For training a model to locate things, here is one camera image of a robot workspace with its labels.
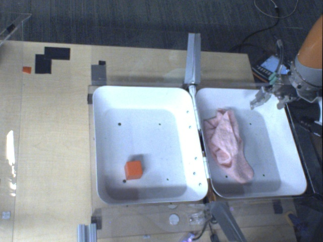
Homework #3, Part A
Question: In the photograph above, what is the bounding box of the pale wood board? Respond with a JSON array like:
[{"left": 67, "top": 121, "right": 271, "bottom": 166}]
[{"left": 90, "top": 44, "right": 297, "bottom": 242}]

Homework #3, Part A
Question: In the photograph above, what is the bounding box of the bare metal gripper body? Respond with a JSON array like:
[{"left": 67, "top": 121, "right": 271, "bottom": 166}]
[{"left": 270, "top": 75, "right": 323, "bottom": 103}]

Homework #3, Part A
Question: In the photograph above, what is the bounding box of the white plastic tray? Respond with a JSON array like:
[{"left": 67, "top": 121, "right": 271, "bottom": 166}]
[
  {"left": 195, "top": 87, "right": 308, "bottom": 200},
  {"left": 92, "top": 85, "right": 209, "bottom": 206}
]

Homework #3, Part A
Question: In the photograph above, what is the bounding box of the orange cube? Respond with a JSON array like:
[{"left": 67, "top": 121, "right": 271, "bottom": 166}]
[{"left": 124, "top": 160, "right": 144, "bottom": 181}]

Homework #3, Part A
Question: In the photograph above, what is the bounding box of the pink cloth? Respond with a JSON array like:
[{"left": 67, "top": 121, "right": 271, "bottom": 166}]
[{"left": 203, "top": 108, "right": 254, "bottom": 185}]

